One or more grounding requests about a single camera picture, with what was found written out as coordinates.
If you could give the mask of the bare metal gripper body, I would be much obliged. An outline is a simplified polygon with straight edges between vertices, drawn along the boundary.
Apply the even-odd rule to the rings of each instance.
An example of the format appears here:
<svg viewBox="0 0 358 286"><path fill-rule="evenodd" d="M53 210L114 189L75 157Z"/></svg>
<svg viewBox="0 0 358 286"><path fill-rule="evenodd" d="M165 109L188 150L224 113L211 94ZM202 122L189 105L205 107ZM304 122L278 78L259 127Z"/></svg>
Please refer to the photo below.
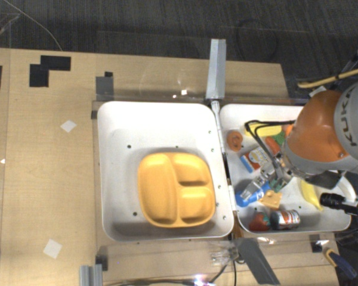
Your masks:
<svg viewBox="0 0 358 286"><path fill-rule="evenodd" d="M270 189L283 189L293 178L292 172L281 163L280 160L272 157L270 162L264 165L264 177Z"/></svg>

